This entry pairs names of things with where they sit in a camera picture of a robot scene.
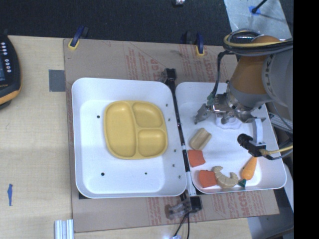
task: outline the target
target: blue marker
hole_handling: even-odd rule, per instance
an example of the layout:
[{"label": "blue marker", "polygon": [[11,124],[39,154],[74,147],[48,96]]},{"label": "blue marker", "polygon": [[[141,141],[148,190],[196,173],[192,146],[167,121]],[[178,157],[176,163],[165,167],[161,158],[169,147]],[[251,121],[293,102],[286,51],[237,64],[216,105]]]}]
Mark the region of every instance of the blue marker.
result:
[{"label": "blue marker", "polygon": [[12,187],[13,185],[10,183],[8,188],[9,206],[12,206]]}]

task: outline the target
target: beige curved object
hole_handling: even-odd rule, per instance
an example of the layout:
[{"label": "beige curved object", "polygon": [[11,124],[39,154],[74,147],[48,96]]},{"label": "beige curved object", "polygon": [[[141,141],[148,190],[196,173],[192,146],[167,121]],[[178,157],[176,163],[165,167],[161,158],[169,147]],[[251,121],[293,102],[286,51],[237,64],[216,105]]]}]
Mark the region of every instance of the beige curved object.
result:
[{"label": "beige curved object", "polygon": [[157,157],[167,149],[161,110],[145,101],[116,101],[104,110],[104,136],[109,151],[122,159]]},{"label": "beige curved object", "polygon": [[222,166],[213,167],[213,172],[215,173],[217,184],[223,189],[234,187],[239,181],[238,176],[235,173],[231,172],[230,177],[227,177],[220,172],[222,169]]},{"label": "beige curved object", "polygon": [[203,150],[211,139],[211,134],[204,128],[200,128],[189,141],[189,146],[196,150]]}]

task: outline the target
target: toy carrot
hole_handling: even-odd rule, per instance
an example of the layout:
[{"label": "toy carrot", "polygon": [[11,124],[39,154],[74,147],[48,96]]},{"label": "toy carrot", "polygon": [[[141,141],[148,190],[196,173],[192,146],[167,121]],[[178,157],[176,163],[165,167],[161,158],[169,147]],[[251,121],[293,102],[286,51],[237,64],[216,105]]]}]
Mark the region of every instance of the toy carrot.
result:
[{"label": "toy carrot", "polygon": [[256,165],[257,165],[257,157],[252,157],[246,166],[243,168],[241,171],[241,177],[243,180],[241,180],[238,184],[242,187],[245,188],[246,186],[246,181],[250,180],[253,178],[255,170],[256,170]]}]

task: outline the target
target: white tray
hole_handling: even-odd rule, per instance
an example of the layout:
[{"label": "white tray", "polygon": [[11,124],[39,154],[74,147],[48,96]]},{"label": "white tray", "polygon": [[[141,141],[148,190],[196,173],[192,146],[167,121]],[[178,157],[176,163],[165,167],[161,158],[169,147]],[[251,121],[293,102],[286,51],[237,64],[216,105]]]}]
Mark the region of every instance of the white tray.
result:
[{"label": "white tray", "polygon": [[[121,100],[157,105],[166,121],[167,149],[161,156],[125,160],[108,150],[105,107]],[[186,188],[174,103],[160,82],[81,78],[72,86],[76,185],[88,198],[177,196]]]},{"label": "white tray", "polygon": [[[225,83],[220,83],[217,93],[224,93],[226,86]],[[251,154],[237,142],[237,137],[241,133],[253,136],[251,123],[242,124],[239,129],[221,129],[215,123],[216,115],[212,114],[206,120],[196,125],[194,124],[194,117],[198,109],[203,103],[207,102],[206,98],[211,93],[213,87],[213,83],[181,83],[176,88],[178,112],[187,150],[191,149],[188,143],[200,128],[203,127],[212,134],[211,140],[202,150],[206,163],[197,167],[190,167],[194,186],[206,194],[267,190],[283,187],[286,183],[287,176],[282,159],[268,160],[260,157],[258,158],[254,177],[247,181],[245,188],[239,185],[229,189],[222,189],[219,186],[202,188],[197,178],[200,170],[211,170],[213,166],[222,166],[223,169],[221,172],[224,175],[230,176],[229,173],[234,172],[240,178],[241,169],[249,158],[252,157]],[[263,139],[267,144],[267,149],[278,149],[266,106],[263,105],[260,110],[256,109],[253,115],[259,118],[266,118],[262,125]]]}]

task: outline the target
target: black fabric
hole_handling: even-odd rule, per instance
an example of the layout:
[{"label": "black fabric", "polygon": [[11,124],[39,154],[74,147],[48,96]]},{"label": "black fabric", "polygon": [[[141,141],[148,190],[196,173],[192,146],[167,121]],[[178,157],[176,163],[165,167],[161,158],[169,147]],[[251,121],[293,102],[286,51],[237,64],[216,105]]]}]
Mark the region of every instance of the black fabric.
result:
[{"label": "black fabric", "polygon": [[[223,0],[0,0],[0,33],[72,38],[80,25],[88,39],[179,43],[199,31],[206,45],[231,32]],[[280,0],[293,35],[294,0]]]}]

